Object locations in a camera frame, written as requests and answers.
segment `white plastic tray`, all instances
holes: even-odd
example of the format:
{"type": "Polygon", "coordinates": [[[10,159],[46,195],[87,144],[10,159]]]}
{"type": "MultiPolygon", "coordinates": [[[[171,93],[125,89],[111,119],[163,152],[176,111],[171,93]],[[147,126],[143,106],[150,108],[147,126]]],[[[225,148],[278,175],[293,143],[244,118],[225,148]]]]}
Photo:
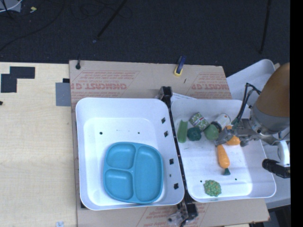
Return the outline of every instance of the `white plastic tray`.
{"type": "Polygon", "coordinates": [[[184,197],[184,186],[169,119],[158,99],[84,98],[76,105],[79,147],[80,198],[91,210],[175,205],[184,197]],[[155,147],[163,159],[161,196],[138,204],[111,198],[103,186],[106,150],[116,142],[136,142],[155,147]]]}
{"type": "MultiPolygon", "coordinates": [[[[172,114],[176,130],[181,120],[200,112],[209,122],[220,113],[226,113],[233,120],[241,107],[240,100],[188,100],[179,99],[172,103],[172,114]]],[[[249,118],[246,107],[243,118],[249,118]]],[[[245,147],[228,146],[224,148],[230,159],[230,175],[223,175],[217,153],[212,141],[202,133],[199,141],[178,143],[183,162],[188,193],[198,202],[225,201],[235,199],[268,198],[275,194],[276,183],[272,173],[262,167],[266,158],[260,140],[250,141],[245,147]],[[215,180],[221,185],[222,193],[212,197],[205,193],[206,180],[215,180]]]]}

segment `cardboard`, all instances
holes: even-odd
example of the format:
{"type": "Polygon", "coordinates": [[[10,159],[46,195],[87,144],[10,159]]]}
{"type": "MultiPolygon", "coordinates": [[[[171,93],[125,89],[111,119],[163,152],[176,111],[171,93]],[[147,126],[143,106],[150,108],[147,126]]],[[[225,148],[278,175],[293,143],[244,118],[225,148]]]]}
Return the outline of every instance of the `cardboard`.
{"type": "MultiPolygon", "coordinates": [[[[181,76],[177,77],[174,64],[80,61],[80,69],[76,65],[77,61],[69,63],[78,226],[175,226],[168,222],[168,216],[178,210],[177,206],[102,211],[81,207],[75,105],[84,97],[155,98],[162,86],[197,99],[231,99],[223,68],[184,65],[181,76]]],[[[196,207],[198,216],[186,226],[215,227],[269,219],[264,199],[196,203],[196,207]]]]}

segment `black fabric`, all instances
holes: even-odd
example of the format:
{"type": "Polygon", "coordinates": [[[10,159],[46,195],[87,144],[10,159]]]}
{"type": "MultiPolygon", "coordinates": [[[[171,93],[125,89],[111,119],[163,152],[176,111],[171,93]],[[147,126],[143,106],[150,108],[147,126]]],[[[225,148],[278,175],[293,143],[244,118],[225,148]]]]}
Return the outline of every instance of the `black fabric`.
{"type": "Polygon", "coordinates": [[[259,60],[290,61],[290,0],[23,0],[0,13],[0,61],[69,60],[223,66],[226,76],[259,60]]]}

